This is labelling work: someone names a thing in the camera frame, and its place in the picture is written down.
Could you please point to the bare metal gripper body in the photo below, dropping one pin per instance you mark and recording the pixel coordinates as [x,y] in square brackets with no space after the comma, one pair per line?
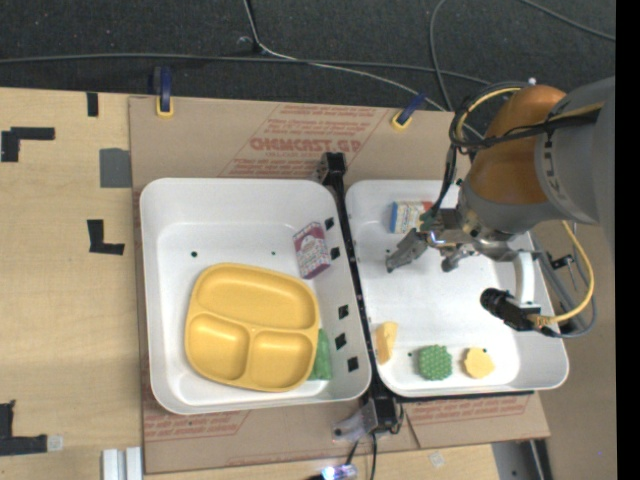
[465,235]

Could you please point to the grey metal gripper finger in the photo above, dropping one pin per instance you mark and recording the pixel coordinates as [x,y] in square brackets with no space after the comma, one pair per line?
[452,260]
[406,253]

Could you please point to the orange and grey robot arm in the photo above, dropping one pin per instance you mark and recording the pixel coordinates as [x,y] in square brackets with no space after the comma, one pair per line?
[520,168]

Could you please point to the blue and white carton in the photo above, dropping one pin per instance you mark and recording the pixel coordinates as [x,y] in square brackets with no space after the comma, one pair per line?
[406,215]

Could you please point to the white plastic tray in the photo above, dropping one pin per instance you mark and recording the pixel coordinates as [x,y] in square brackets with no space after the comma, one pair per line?
[440,298]
[225,208]

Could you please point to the thin black rod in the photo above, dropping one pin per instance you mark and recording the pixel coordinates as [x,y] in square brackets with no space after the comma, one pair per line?
[356,273]

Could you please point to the yellow cheese wedge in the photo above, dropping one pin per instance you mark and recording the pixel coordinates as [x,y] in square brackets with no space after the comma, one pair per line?
[386,340]

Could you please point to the pink and white carton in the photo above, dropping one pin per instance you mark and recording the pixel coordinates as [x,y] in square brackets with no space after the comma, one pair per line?
[312,250]

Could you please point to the green bumpy round toy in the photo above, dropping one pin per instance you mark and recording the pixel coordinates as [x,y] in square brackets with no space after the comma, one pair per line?
[434,363]

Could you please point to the yellow round biscuit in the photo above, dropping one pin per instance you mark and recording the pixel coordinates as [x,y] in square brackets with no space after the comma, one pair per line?
[478,364]

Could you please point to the green textured wedge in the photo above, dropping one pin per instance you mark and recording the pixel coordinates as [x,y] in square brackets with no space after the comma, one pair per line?
[322,360]

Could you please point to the yellow divided plate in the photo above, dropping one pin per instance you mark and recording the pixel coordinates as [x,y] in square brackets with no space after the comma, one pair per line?
[250,298]

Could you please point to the brown cardboard board red print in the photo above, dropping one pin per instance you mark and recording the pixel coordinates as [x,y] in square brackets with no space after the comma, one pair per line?
[210,138]

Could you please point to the black cylinder on white bracket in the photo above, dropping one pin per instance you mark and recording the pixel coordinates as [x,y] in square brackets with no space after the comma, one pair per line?
[510,310]

